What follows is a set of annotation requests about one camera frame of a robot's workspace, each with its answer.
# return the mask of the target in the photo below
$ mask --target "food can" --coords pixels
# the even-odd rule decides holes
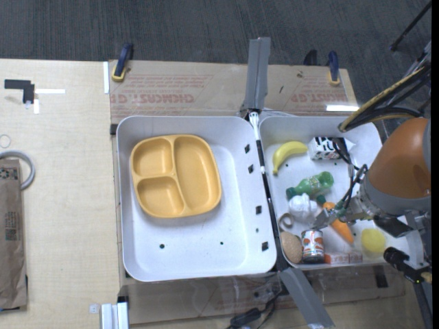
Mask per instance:
[[[323,232],[310,229],[302,232],[302,261],[304,263],[324,262]]]

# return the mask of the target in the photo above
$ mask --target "carrot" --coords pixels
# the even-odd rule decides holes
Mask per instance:
[[[331,227],[348,243],[352,244],[354,242],[354,237],[352,236],[351,229],[348,225],[339,219],[336,219],[331,223]]]
[[[322,207],[330,210],[335,207],[335,204],[333,202],[325,201]],[[334,230],[348,243],[352,244],[354,242],[354,237],[352,236],[351,230],[346,223],[336,219],[333,223],[331,223],[331,227],[334,228]]]

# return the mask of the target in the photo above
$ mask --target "green bottle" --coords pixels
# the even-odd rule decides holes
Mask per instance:
[[[334,177],[329,172],[322,172],[317,175],[313,175],[310,178],[303,179],[295,188],[287,189],[287,198],[290,200],[293,196],[302,195],[303,193],[308,196],[320,193],[325,189],[331,188],[334,184]]]

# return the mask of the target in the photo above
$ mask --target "gray carpet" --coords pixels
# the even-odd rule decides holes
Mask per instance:
[[[270,64],[330,50],[361,102],[399,80],[431,39],[429,0],[0,0],[0,58],[102,61],[124,42],[135,60],[246,64],[251,38],[272,39]]]

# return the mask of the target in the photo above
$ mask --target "banana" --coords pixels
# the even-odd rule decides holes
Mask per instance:
[[[273,154],[273,174],[277,174],[278,168],[288,157],[294,154],[303,154],[307,151],[308,146],[300,141],[289,141],[282,144]]]

